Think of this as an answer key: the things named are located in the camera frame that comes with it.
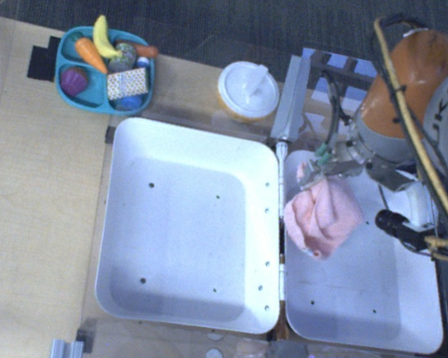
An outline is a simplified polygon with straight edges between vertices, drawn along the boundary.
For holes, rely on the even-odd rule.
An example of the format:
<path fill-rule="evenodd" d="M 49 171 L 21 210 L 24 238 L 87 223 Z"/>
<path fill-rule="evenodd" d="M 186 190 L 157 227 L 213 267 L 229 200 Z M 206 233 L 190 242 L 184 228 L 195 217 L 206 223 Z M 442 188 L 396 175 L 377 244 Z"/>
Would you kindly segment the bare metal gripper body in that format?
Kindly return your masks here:
<path fill-rule="evenodd" d="M 332 147 L 324 143 L 314 152 L 309 174 L 318 177 L 359 176 L 363 172 L 363 161 L 356 160 L 352 153 L 355 153 L 355 150 L 347 146 L 347 141 L 336 142 Z"/>

